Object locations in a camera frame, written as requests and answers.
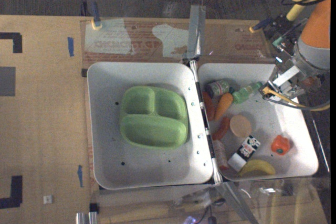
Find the green plate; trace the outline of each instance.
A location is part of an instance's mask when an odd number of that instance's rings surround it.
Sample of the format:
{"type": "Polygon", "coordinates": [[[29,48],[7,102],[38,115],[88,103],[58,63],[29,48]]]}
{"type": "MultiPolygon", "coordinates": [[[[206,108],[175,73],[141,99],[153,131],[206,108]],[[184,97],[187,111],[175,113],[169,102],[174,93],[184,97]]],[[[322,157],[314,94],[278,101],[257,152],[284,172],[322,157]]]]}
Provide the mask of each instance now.
{"type": "Polygon", "coordinates": [[[177,148],[188,135],[185,101],[176,92],[159,87],[129,88],[121,101],[120,131],[136,146],[177,148]]]}

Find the toy orange pepper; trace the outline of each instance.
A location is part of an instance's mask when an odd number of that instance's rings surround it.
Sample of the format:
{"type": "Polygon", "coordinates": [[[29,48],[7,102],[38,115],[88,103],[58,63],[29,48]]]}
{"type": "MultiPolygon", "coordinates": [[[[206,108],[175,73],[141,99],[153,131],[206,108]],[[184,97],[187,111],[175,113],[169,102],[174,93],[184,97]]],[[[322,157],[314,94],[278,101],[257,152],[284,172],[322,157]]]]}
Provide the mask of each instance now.
{"type": "Polygon", "coordinates": [[[277,135],[271,145],[271,150],[279,155],[285,155],[289,151],[290,145],[288,138],[277,135]]]}

